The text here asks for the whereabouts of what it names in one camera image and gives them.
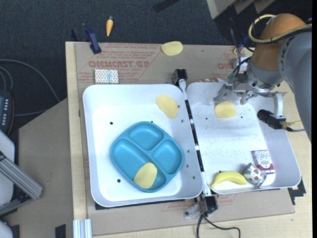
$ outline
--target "wooden table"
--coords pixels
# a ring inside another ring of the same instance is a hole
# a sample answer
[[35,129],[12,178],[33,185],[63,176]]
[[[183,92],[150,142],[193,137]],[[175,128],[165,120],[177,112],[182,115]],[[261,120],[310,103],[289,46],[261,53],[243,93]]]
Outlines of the wooden table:
[[[88,218],[87,209],[87,196],[85,188],[85,172],[83,161],[83,146],[82,146],[82,128],[79,117],[80,100],[79,89],[77,80],[77,66],[78,56],[82,54],[78,53],[76,47],[80,45],[88,45],[76,42],[66,43],[66,66],[67,66],[67,89],[68,89],[68,110],[69,110],[69,133],[70,133],[70,154],[71,154],[71,166],[72,166],[72,193],[73,193],[73,214],[74,220],[85,220]],[[193,81],[197,78],[207,78],[215,75],[220,75],[218,72],[223,68],[227,69],[227,72],[231,70],[229,60],[230,52],[226,53],[230,47],[224,46],[184,46],[184,51],[174,58],[162,58],[164,69],[161,74],[153,72],[151,77],[150,71],[143,72],[144,79],[137,83],[144,83],[153,81],[154,83],[163,83],[168,79],[170,73],[173,72],[175,66],[178,68],[185,68],[186,62],[189,66],[196,64],[195,70],[189,70],[189,78]],[[157,57],[153,58],[151,66],[155,66]],[[222,62],[222,68],[219,67],[219,62]],[[297,109],[295,107],[294,95],[290,91],[288,85],[283,83],[279,88],[279,91],[287,91],[284,96],[284,115],[289,121],[295,121],[299,119]],[[217,222],[217,225],[221,227],[238,227],[241,230],[242,237],[312,237],[312,150],[311,143],[304,132],[289,133],[289,140],[292,145],[293,151],[296,155],[299,168],[302,173],[306,194],[304,197],[297,197],[295,199],[296,205],[295,213],[278,216],[268,216],[260,218],[250,218],[244,220],[232,220],[225,222]],[[133,220],[134,216],[122,215],[122,220]],[[217,230],[209,224],[201,225],[200,235],[201,237],[238,237],[236,230],[221,231]],[[152,230],[124,232],[120,234],[100,235],[98,237],[195,237],[196,225],[182,225],[179,227],[171,228],[157,228]]]

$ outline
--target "carrot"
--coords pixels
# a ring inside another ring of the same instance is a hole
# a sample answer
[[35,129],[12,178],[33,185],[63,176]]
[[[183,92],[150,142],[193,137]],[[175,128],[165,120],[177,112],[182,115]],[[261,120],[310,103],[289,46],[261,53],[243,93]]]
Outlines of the carrot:
[[109,19],[106,22],[107,37],[109,37],[110,32],[112,30],[112,27],[113,27],[113,18],[112,18],[112,16],[110,16]]

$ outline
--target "white tray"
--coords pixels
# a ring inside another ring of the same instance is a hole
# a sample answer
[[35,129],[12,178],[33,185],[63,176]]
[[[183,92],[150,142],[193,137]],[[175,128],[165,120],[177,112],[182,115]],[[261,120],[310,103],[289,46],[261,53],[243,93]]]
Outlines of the white tray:
[[273,129],[257,118],[261,109],[274,112],[273,98],[257,96],[241,105],[240,99],[232,94],[232,102],[238,115],[219,119],[214,114],[213,98],[223,83],[192,83],[187,88],[198,143],[206,172],[211,184],[219,171],[242,172],[248,163],[253,163],[252,151],[268,150],[275,173],[267,175],[258,188],[230,181],[218,184],[214,192],[229,194],[250,190],[276,189],[296,186],[301,180],[300,170],[291,148],[286,131]]
[[[174,119],[156,104],[166,94],[179,105]],[[191,126],[182,92],[169,84],[93,85],[83,94],[91,192],[104,207],[179,200],[198,196],[203,187]],[[152,121],[182,148],[184,164],[164,188],[147,193],[137,189],[115,168],[110,147],[127,128],[140,121]]]

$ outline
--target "yellow cable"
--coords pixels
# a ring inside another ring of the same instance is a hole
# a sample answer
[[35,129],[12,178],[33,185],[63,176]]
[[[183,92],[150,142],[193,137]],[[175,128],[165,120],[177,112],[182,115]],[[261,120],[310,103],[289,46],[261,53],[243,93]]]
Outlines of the yellow cable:
[[260,20],[262,20],[264,18],[273,18],[273,17],[275,17],[275,15],[265,14],[265,15],[262,15],[262,16],[258,17],[257,19],[255,19],[255,21],[250,25],[249,31],[248,31],[250,40],[252,40],[253,42],[256,42],[256,43],[260,43],[260,44],[268,44],[268,43],[276,42],[277,40],[279,40],[282,37],[289,35],[291,33],[294,33],[294,32],[300,31],[300,30],[310,29],[313,27],[313,24],[306,24],[304,26],[295,27],[291,30],[286,31],[285,33],[282,33],[278,36],[272,37],[271,39],[261,40],[261,39],[257,39],[255,37],[253,37],[252,29],[253,29],[254,25],[257,24]]

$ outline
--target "blue clamp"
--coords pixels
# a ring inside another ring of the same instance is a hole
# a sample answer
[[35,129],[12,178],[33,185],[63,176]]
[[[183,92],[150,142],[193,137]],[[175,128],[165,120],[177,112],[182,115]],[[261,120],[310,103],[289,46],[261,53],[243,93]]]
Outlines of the blue clamp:
[[98,45],[95,31],[91,28],[87,28],[85,33],[86,33],[86,37],[87,37],[88,41],[91,42],[90,48],[93,51],[93,53],[94,54],[101,53],[101,48]]

